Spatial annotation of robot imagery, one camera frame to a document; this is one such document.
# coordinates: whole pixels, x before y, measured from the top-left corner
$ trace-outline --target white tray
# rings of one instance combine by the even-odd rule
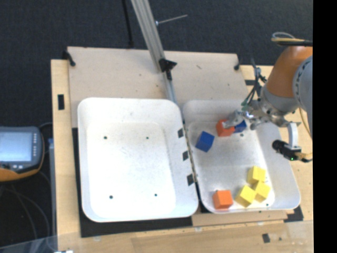
[[[276,125],[266,123],[257,130],[247,129],[230,137],[218,137],[216,123],[240,108],[240,100],[194,100],[183,109],[192,161],[198,181],[201,202],[213,213],[247,212],[256,210],[294,209],[300,203],[300,192],[287,159],[272,148],[281,136]],[[212,147],[204,152],[195,147],[202,131],[215,136]],[[216,210],[212,195],[216,190],[230,190],[235,198],[238,191],[249,185],[247,172],[252,166],[266,170],[265,183],[271,187],[268,198],[247,208],[234,201],[228,210]]]
[[[179,107],[88,98],[78,106],[82,206],[96,222],[188,217],[199,201]]]

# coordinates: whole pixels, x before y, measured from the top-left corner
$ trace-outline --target toy block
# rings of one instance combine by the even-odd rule
[[[248,207],[252,204],[256,197],[256,191],[249,186],[243,186],[237,193],[235,201],[244,207]]]
[[[244,131],[247,127],[246,122],[243,120],[240,124],[237,124],[234,128],[235,131],[234,133],[241,133],[242,131]]]
[[[262,169],[258,166],[253,166],[249,169],[247,174],[247,182],[250,184],[255,184],[256,182],[265,181],[265,169]]]
[[[270,186],[261,181],[255,183],[253,185],[253,189],[256,192],[255,200],[258,202],[264,201],[270,192]]]
[[[213,141],[214,141],[214,136],[203,131],[201,132],[195,147],[204,151],[204,152],[208,152],[208,150],[212,147],[213,145]]]
[[[219,137],[229,137],[235,131],[235,127],[231,126],[230,128],[224,128],[222,123],[226,122],[227,119],[221,119],[216,124],[216,131]]]
[[[214,208],[217,210],[228,209],[233,204],[230,190],[217,190],[213,196]]]

